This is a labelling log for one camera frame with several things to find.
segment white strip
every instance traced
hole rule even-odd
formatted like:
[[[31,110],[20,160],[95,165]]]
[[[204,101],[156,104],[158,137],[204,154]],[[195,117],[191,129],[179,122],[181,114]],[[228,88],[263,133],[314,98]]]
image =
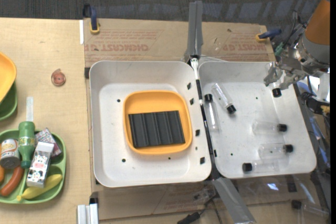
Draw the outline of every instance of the white strip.
[[[80,43],[84,44],[84,21],[79,20],[79,39]]]
[[[31,96],[26,100],[26,121],[34,121],[34,98]]]

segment black cap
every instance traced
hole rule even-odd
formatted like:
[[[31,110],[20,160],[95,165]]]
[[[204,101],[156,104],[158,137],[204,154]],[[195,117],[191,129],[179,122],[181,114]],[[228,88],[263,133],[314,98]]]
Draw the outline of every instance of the black cap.
[[[211,102],[212,101],[212,94],[208,93],[204,95],[204,99],[206,102]]]
[[[292,200],[292,208],[294,209],[301,209],[302,202],[298,200]]]
[[[280,97],[281,96],[281,90],[280,88],[275,88],[272,90],[273,97]]]
[[[230,105],[226,109],[229,112],[229,114],[233,114],[237,111],[236,108],[234,107],[234,105]]]
[[[252,163],[243,163],[243,171],[251,172],[252,171]]]
[[[293,148],[293,145],[285,145],[285,148],[286,148],[286,153],[291,153],[293,152],[294,148]]]
[[[277,125],[277,128],[278,128],[278,131],[279,131],[279,132],[285,132],[285,131],[287,131],[287,125],[285,125],[285,124],[281,124],[281,123],[279,123],[279,124]]]

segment toy banana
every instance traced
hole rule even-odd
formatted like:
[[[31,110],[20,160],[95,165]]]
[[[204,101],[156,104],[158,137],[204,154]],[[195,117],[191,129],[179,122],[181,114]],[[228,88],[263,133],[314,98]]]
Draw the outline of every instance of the toy banana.
[[[21,199],[33,199],[47,192],[48,190],[54,188],[56,185],[58,185],[58,183],[61,182],[62,178],[63,176],[61,174],[48,176],[46,179],[44,188],[39,188],[39,187],[26,188],[25,191],[21,195],[18,195],[16,197],[16,199],[18,201],[20,201]]]

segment green bowl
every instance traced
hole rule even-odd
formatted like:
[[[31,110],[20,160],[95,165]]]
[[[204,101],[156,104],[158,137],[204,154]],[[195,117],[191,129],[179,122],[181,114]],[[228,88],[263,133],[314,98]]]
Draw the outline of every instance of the green bowl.
[[[50,161],[50,167],[48,171],[48,176],[54,175],[54,174],[62,174],[62,180],[60,183],[58,183],[57,186],[54,188],[48,190],[47,192],[33,198],[33,199],[22,199],[21,201],[18,201],[16,197],[18,195],[21,195],[24,190],[27,188],[26,186],[26,178],[29,169],[25,169],[24,175],[21,179],[20,184],[14,189],[14,191],[8,195],[8,196],[1,196],[0,195],[0,202],[3,202],[5,204],[38,204],[40,202],[49,201],[56,197],[56,195],[61,191],[65,179],[65,171],[66,171],[66,148],[64,141],[56,134],[51,133],[54,137],[56,143],[62,150],[62,153],[58,155],[57,157],[54,157]],[[12,138],[12,139],[18,139],[19,137],[19,130],[18,129],[11,129],[0,133],[0,143],[2,143],[3,140]],[[6,183],[10,180],[11,176],[13,174],[13,169],[6,169],[5,170],[5,178],[3,182],[0,184],[0,189],[3,188]]]
[[[13,83],[6,97],[0,103],[0,121],[10,117],[17,108],[16,84]]]

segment sausage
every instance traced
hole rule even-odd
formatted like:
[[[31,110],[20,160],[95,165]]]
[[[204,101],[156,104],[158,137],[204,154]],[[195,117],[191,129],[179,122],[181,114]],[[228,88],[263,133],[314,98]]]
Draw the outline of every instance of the sausage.
[[[8,183],[0,190],[2,196],[8,196],[17,187],[23,177],[24,169],[21,166],[14,168],[12,177]]]
[[[2,182],[2,180],[4,180],[4,178],[5,178],[5,168],[3,168],[0,165],[0,183]]]

